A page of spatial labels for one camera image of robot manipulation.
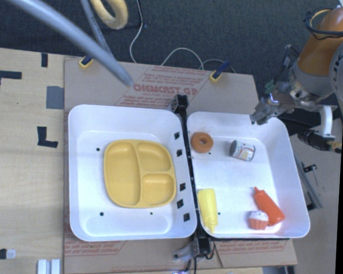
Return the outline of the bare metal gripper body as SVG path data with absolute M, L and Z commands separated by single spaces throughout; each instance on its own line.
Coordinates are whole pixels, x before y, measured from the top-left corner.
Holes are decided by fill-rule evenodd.
M 310 94 L 300 83 L 276 82 L 271 80 L 265 85 L 266 96 L 262 98 L 262 114 L 291 113 L 295 108 L 313 107 Z

